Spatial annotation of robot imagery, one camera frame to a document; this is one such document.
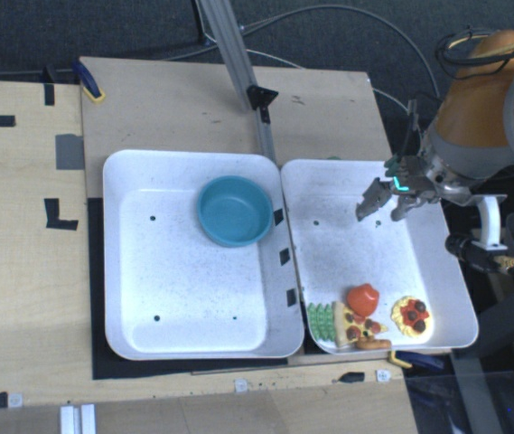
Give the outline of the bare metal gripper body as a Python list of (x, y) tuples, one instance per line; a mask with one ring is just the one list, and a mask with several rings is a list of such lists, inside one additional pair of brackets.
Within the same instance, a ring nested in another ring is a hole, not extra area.
[(391, 192), (397, 198), (414, 195), (423, 200), (423, 205), (440, 200), (459, 206), (474, 205), (474, 181), (457, 173), (437, 154), (393, 155), (388, 160), (388, 176), (392, 180)]

